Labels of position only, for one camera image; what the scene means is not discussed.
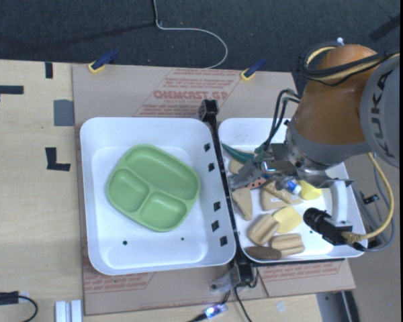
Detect brown cardboard board red print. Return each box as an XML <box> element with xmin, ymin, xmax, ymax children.
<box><xmin>72</xmin><ymin>64</ymin><xmax>356</xmax><ymax>316</ymax></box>

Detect thin black rod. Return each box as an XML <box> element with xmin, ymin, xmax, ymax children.
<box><xmin>206</xmin><ymin>111</ymin><xmax>248</xmax><ymax>271</ymax></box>

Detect tan ridged bread roll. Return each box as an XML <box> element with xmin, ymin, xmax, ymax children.
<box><xmin>270</xmin><ymin>233</ymin><xmax>306</xmax><ymax>257</ymax></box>
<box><xmin>248</xmin><ymin>213</ymin><xmax>281</xmax><ymax>247</ymax></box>

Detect green divided plate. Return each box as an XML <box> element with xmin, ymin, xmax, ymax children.
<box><xmin>105</xmin><ymin>144</ymin><xmax>202</xmax><ymax>233</ymax></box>

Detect yellow potato chip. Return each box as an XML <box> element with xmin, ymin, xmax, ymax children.
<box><xmin>271</xmin><ymin>206</ymin><xmax>304</xmax><ymax>234</ymax></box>

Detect small tan bread piece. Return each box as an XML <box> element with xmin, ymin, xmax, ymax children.
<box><xmin>228</xmin><ymin>158</ymin><xmax>247</xmax><ymax>176</ymax></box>

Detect small yellow cheese piece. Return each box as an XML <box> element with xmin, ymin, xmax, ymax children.
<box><xmin>298</xmin><ymin>179</ymin><xmax>323</xmax><ymax>201</ymax></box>

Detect green pea pod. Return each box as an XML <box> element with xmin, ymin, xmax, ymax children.
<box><xmin>221</xmin><ymin>142</ymin><xmax>257</xmax><ymax>164</ymax></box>

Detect tan cracker with label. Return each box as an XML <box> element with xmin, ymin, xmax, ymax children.
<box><xmin>261</xmin><ymin>181</ymin><xmax>304</xmax><ymax>211</ymax></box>

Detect black cylinder on white bracket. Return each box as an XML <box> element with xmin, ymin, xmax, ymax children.
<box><xmin>303</xmin><ymin>178</ymin><xmax>354</xmax><ymax>246</ymax></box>

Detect white plastic tray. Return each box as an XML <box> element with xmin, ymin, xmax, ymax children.
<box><xmin>79</xmin><ymin>117</ymin><xmax>237</xmax><ymax>276</ymax></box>
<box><xmin>218</xmin><ymin>117</ymin><xmax>369</xmax><ymax>264</ymax></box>

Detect tan triangular bread slice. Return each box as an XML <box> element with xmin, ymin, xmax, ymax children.
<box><xmin>231</xmin><ymin>187</ymin><xmax>254</xmax><ymax>221</ymax></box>

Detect black block with wires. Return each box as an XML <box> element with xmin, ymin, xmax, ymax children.
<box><xmin>199</xmin><ymin>99</ymin><xmax>220</xmax><ymax>122</ymax></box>
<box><xmin>233</xmin><ymin>262</ymin><xmax>257</xmax><ymax>287</ymax></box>

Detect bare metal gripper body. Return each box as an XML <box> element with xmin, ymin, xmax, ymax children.
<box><xmin>262</xmin><ymin>143</ymin><xmax>330</xmax><ymax>182</ymax></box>

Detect brown round biscuit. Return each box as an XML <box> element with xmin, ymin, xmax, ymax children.
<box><xmin>244</xmin><ymin>246</ymin><xmax>283</xmax><ymax>261</ymax></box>

